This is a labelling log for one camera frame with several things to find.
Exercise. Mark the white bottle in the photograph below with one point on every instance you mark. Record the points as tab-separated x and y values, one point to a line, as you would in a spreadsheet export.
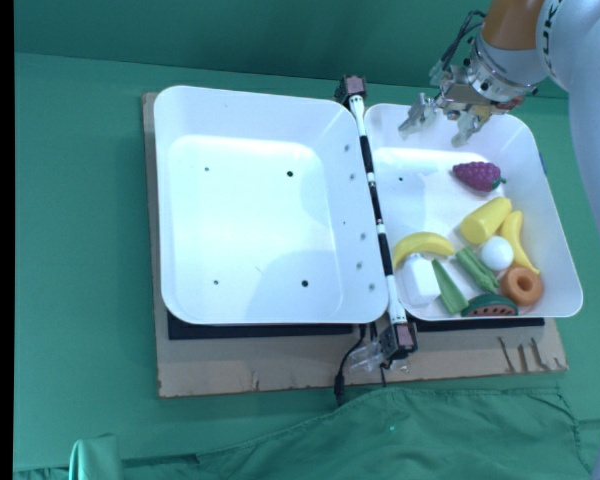
421	278

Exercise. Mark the purple grapes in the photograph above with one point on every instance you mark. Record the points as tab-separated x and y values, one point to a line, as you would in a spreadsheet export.
476	177

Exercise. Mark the green wedge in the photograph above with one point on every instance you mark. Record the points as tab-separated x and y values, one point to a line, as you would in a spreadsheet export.
450	290

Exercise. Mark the thin black and white rod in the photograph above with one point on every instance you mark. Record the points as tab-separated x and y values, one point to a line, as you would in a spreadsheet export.
375	193

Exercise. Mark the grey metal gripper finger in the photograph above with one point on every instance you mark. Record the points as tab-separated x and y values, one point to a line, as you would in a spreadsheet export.
419	113
467	127

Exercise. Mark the yellow banana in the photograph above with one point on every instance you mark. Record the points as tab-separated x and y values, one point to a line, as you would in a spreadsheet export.
420	244
515	235

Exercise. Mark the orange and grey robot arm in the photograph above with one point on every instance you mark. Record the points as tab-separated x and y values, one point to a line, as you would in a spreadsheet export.
575	43

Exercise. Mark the yellow corn cob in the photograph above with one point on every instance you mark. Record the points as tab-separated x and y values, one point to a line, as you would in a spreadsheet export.
485	220

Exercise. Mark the white plastic tray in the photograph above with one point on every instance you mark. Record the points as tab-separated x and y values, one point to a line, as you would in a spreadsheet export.
430	193
250	228

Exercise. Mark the crumpled green cloth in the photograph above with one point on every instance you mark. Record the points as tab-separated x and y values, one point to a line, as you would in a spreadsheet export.
380	438

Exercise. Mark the white ball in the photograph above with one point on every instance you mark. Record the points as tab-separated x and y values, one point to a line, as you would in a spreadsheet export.
496	253

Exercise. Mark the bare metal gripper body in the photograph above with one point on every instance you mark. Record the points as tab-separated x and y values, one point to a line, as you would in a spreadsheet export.
467	90

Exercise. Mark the red and green watermelon slice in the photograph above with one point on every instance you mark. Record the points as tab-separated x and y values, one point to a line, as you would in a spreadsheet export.
490	309

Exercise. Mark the orange doughnut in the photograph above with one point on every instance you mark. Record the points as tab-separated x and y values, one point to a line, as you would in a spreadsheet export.
510	288

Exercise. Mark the brown cardboard board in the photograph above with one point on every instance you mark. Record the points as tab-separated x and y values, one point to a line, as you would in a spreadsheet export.
280	358

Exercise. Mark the green asparagus bundle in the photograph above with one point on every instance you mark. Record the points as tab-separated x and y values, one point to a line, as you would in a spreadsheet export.
476	268

